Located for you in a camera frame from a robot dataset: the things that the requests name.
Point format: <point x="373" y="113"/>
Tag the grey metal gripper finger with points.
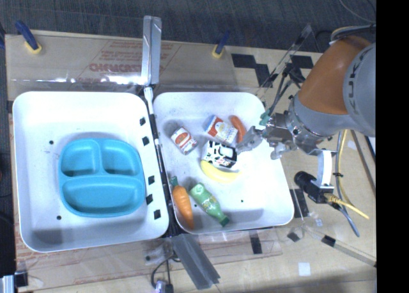
<point x="250" y="139"/>
<point x="281" y="151"/>

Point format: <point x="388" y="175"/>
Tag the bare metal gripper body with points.
<point x="282" y="130"/>

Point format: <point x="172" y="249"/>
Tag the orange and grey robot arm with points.
<point x="332" y="77"/>

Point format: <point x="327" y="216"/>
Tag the orange sausage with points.
<point x="239" y="125"/>

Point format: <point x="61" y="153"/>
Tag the orange and white carton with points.
<point x="220" y="129"/>

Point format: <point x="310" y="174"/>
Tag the black and white cow-print carton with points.
<point x="220" y="155"/>

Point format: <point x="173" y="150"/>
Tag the white plastic tray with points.
<point x="38" y="119"/>
<point x="265" y="189"/>

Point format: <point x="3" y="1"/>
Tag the yellow banana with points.
<point x="219" y="175"/>

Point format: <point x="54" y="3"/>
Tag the red and white can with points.
<point x="183" y="140"/>

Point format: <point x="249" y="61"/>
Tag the green plastic bottle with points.
<point x="207" y="203"/>

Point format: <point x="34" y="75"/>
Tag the orange carrot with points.
<point x="182" y="202"/>

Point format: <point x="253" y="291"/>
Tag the thin black and white rod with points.
<point x="155" y="138"/>

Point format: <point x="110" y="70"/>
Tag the blue divided plate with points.
<point x="102" y="176"/>

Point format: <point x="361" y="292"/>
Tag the brown cardboard board red print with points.
<point x="80" y="61"/>

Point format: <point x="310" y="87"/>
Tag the black cylinder on white bracket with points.
<point x="311" y="186"/>

